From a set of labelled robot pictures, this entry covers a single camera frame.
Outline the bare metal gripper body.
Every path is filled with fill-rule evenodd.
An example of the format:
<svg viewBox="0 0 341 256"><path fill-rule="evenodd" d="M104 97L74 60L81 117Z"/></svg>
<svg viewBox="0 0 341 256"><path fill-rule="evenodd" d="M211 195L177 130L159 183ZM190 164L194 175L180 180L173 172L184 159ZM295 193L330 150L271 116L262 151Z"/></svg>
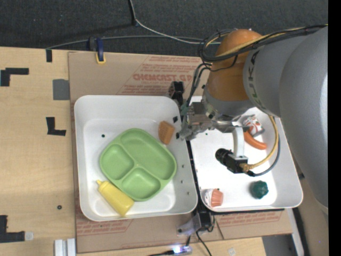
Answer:
<svg viewBox="0 0 341 256"><path fill-rule="evenodd" d="M185 128L191 126L201 126L206 130L218 130L222 133L231 132L233 122L236 122L240 116L229 116L220 113L212 105L203 101L190 104L186 119Z"/></svg>

